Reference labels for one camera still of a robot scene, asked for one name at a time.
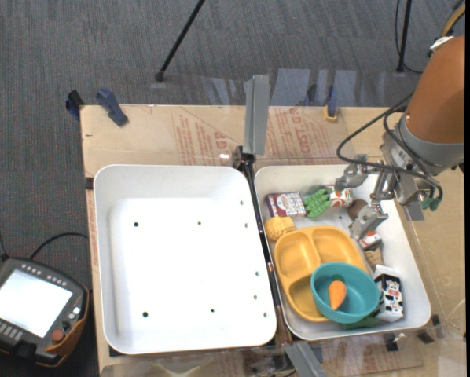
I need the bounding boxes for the purple carton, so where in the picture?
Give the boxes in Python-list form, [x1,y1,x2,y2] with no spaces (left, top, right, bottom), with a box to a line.
[265,192,307,218]

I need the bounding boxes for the yellow divided plate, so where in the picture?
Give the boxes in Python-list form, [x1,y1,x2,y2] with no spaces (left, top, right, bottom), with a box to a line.
[273,225,370,324]

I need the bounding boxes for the black tripod leg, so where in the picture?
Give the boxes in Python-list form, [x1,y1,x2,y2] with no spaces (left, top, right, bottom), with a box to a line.
[154,0,217,83]
[395,0,417,74]

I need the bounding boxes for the black block with thin wires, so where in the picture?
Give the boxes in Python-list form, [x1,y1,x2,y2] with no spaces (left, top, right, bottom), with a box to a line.
[230,145,256,168]

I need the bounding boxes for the red and white can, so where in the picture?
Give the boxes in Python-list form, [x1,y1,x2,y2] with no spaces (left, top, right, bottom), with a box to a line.
[358,230,384,250]

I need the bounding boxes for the teal bowl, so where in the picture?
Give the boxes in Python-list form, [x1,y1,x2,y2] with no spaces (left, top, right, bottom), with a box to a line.
[310,262,381,325]

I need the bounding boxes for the green flat toy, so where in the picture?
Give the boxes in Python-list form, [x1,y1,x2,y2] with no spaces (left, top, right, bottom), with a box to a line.
[342,314,382,331]

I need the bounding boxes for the green pea pods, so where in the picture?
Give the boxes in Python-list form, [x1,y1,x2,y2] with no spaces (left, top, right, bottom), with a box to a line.
[302,188,332,219]

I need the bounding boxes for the orange carrot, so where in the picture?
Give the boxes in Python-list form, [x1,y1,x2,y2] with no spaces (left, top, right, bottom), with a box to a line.
[328,274,348,312]

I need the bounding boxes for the white plastic tray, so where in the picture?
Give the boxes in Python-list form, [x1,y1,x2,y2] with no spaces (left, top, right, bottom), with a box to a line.
[93,164,278,356]
[253,164,433,342]

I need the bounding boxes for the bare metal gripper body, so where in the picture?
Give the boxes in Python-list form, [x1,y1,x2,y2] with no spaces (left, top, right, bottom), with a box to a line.
[372,130,429,208]

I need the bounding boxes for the orange and white can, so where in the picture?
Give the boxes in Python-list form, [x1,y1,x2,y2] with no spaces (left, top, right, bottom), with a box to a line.
[328,185,354,209]

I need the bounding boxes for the brown cardboard board red print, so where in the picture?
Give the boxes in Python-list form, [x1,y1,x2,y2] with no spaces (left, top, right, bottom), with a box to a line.
[79,104,466,377]

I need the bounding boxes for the white cow print milk carton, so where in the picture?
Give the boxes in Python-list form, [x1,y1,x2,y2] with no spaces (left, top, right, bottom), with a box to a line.
[372,264,406,324]

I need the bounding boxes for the brown doughnut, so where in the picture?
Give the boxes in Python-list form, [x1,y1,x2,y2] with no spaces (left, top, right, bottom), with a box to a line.
[347,199,370,221]

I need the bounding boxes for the brown ice cream cone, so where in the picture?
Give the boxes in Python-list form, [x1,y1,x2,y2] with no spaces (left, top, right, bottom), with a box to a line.
[362,247,385,273]

